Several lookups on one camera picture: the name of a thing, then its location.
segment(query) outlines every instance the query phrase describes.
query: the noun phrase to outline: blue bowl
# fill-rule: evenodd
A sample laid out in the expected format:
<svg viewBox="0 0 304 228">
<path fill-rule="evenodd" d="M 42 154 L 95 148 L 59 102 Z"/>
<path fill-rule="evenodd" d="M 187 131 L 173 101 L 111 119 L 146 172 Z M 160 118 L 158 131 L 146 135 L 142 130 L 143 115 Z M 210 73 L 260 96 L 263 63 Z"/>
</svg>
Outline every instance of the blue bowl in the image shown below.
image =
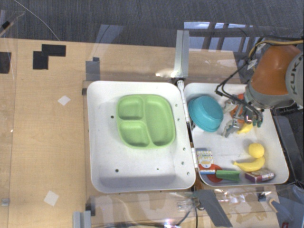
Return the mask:
<svg viewBox="0 0 304 228">
<path fill-rule="evenodd" d="M 202 130 L 215 132 L 223 121 L 223 110 L 210 96 L 200 96 L 188 104 L 192 121 Z"/>
</svg>

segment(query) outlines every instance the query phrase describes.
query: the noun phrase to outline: yellow banana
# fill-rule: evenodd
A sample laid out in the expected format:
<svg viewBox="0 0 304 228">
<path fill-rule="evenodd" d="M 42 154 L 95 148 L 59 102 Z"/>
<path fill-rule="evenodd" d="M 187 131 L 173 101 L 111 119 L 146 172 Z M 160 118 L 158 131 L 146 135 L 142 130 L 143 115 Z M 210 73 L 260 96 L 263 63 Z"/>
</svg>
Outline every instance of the yellow banana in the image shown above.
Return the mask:
<svg viewBox="0 0 304 228">
<path fill-rule="evenodd" d="M 253 127 L 252 123 L 251 124 L 244 123 L 242 128 L 237 131 L 237 134 L 248 133 L 252 129 L 252 127 Z"/>
<path fill-rule="evenodd" d="M 237 163 L 235 161 L 233 164 L 237 165 L 243 171 L 252 172 L 252 171 L 257 171 L 263 167 L 263 165 L 265 164 L 265 158 L 264 156 L 262 156 L 260 158 L 255 159 L 252 162 L 244 162 L 244 163 Z"/>
</svg>

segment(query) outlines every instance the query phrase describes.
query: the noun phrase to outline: black cable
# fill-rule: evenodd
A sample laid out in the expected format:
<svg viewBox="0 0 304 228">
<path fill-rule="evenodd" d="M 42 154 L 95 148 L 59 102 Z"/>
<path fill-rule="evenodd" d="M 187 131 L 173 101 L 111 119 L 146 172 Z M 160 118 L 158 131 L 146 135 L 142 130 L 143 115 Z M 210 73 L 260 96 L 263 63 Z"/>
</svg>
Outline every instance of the black cable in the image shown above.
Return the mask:
<svg viewBox="0 0 304 228">
<path fill-rule="evenodd" d="M 256 44 L 259 43 L 259 42 L 261 42 L 264 38 L 265 38 L 265 37 L 260 37 L 260 38 L 257 40 L 257 42 L 255 43 L 255 46 L 254 46 L 255 50 L 253 51 L 251 57 L 248 58 L 249 60 L 252 60 L 253 56 L 256 54 L 256 51 L 257 51 Z"/>
<path fill-rule="evenodd" d="M 129 227 L 134 227 L 134 226 L 151 226 L 151 227 L 156 227 L 156 228 L 163 228 L 163 224 L 158 224 L 158 223 L 115 223 L 112 226 L 97 226 L 94 228 L 129 228 Z"/>
<path fill-rule="evenodd" d="M 258 39 L 257 43 L 260 42 L 260 41 L 262 41 L 263 38 L 264 38 L 264 37 L 260 37 L 260 38 Z M 251 58 L 252 58 L 252 56 L 253 56 L 255 53 L 256 53 L 256 46 L 255 46 L 255 50 L 254 50 L 253 54 L 251 55 Z M 244 100 L 241 100 L 241 99 L 239 99 L 239 98 L 237 98 L 237 97 L 234 97 L 233 95 L 229 94 L 228 92 L 226 92 L 226 91 L 224 90 L 225 84 L 226 84 L 226 83 L 227 83 L 235 74 L 237 74 L 240 70 L 242 70 L 245 66 L 248 65 L 248 60 L 251 60 L 251 59 L 248 58 L 247 60 L 245 60 L 244 64 L 243 64 L 240 68 L 238 68 L 233 74 L 231 74 L 228 78 L 226 78 L 226 79 L 225 79 L 224 81 L 222 81 L 219 85 L 217 85 L 216 90 L 215 90 L 215 93 L 218 94 L 218 95 L 220 95 L 220 96 L 224 96 L 224 97 L 227 97 L 227 98 L 229 98 L 229 99 L 233 99 L 234 101 L 237 101 L 237 102 L 239 102 L 240 104 L 245 105 L 245 106 L 246 106 L 248 109 L 250 109 L 250 110 L 257 116 L 257 118 L 260 119 L 261 122 L 262 122 L 262 121 L 263 121 L 263 117 L 262 117 L 261 113 L 260 113 L 256 108 L 254 108 L 252 105 L 248 104 L 248 103 L 245 102 Z"/>
<path fill-rule="evenodd" d="M 185 217 L 182 218 L 182 219 L 176 224 L 176 226 L 179 226 L 179 225 L 188 217 L 188 215 L 190 214 L 190 212 L 191 212 L 191 210 L 189 210 L 189 211 L 187 212 L 187 214 L 185 215 Z"/>
<path fill-rule="evenodd" d="M 195 227 L 198 228 L 198 223 L 199 223 L 198 211 L 197 211 L 196 207 L 194 207 L 194 210 L 195 210 L 195 217 L 196 217 L 196 225 L 195 225 Z"/>
</svg>

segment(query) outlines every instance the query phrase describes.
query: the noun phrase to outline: toy lemon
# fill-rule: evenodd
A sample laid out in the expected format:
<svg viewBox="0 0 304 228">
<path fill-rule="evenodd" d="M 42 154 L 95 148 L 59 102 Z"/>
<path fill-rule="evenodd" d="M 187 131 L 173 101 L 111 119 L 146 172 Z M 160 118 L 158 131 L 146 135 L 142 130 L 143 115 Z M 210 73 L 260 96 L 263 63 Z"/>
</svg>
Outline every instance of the toy lemon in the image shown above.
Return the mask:
<svg viewBox="0 0 304 228">
<path fill-rule="evenodd" d="M 261 158 L 264 155 L 264 147 L 260 143 L 252 143 L 248 147 L 249 154 L 254 158 Z"/>
</svg>

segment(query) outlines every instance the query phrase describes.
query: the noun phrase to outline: white tape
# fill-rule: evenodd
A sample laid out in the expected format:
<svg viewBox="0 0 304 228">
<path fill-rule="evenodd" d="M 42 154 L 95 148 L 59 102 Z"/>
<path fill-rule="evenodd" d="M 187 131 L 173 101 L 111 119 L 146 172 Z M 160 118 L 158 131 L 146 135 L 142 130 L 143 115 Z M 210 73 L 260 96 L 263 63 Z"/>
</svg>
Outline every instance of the white tape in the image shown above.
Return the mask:
<svg viewBox="0 0 304 228">
<path fill-rule="evenodd" d="M 256 65 L 256 63 L 257 63 L 257 59 L 252 60 L 249 63 L 247 70 L 250 70 L 251 68 L 253 68 Z"/>
<path fill-rule="evenodd" d="M 58 102 L 62 105 L 66 105 L 71 99 L 69 97 L 67 97 L 66 95 L 64 95 L 63 97 L 61 97 Z"/>
<path fill-rule="evenodd" d="M 44 201 L 51 206 L 55 206 L 58 198 L 59 198 L 59 195 L 57 195 L 56 193 L 54 193 L 52 191 L 48 191 L 48 194 L 44 198 Z"/>
</svg>

